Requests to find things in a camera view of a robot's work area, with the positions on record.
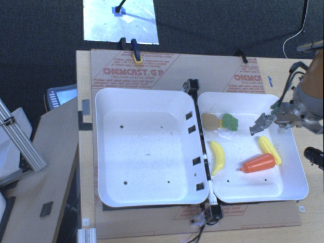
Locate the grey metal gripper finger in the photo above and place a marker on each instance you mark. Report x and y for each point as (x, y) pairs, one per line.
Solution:
(256, 130)
(263, 118)

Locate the thin black and white rod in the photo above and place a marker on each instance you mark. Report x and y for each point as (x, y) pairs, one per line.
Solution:
(202, 140)

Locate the brown round biscuit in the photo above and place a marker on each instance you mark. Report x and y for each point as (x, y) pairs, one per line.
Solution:
(209, 121)

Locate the green broccoli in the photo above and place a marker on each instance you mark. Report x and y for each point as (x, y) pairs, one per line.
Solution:
(231, 121)

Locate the black cylinder on white bracket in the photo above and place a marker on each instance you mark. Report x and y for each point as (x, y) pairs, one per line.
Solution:
(315, 157)

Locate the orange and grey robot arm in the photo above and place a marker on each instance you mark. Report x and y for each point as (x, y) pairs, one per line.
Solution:
(314, 77)

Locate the white plastic tray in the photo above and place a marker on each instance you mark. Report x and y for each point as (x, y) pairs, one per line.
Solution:
(146, 156)
(253, 188)

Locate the brown cardboard board red print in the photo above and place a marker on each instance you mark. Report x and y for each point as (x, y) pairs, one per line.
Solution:
(162, 67)

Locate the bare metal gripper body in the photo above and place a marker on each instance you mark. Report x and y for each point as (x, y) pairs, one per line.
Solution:
(287, 116)

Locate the yellow corn cob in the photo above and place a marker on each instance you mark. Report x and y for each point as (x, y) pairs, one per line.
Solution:
(269, 148)

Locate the orange bottle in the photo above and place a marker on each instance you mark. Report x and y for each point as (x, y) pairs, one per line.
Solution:
(260, 163)

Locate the yellow banana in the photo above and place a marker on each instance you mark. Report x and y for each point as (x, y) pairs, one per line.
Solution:
(219, 156)

